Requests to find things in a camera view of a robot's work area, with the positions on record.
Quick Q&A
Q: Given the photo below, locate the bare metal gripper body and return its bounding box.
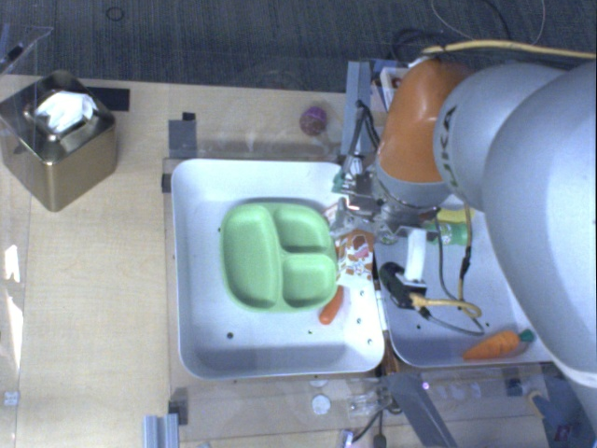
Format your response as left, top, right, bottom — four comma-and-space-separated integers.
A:
331, 188, 440, 245

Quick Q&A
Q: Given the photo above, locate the white and brown printed carton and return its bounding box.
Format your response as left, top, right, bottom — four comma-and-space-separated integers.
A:
334, 229, 375, 283

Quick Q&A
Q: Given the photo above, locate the green and yellow bottle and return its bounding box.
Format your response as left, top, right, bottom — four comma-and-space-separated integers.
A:
422, 206, 477, 247

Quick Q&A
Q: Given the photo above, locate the orange sausage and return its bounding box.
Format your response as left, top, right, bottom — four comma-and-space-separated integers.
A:
318, 285, 345, 326

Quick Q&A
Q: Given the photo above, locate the green divided plate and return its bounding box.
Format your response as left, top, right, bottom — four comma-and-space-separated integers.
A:
219, 202, 340, 315

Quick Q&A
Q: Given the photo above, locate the white plastic tray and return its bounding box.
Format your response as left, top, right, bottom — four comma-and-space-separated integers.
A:
170, 158, 386, 382
372, 203, 556, 370

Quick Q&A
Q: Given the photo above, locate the orange carrot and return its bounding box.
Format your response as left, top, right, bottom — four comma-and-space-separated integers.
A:
462, 328, 536, 361

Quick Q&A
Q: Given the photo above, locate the gold metal tissue box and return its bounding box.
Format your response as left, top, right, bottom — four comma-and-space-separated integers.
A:
0, 69, 118, 213

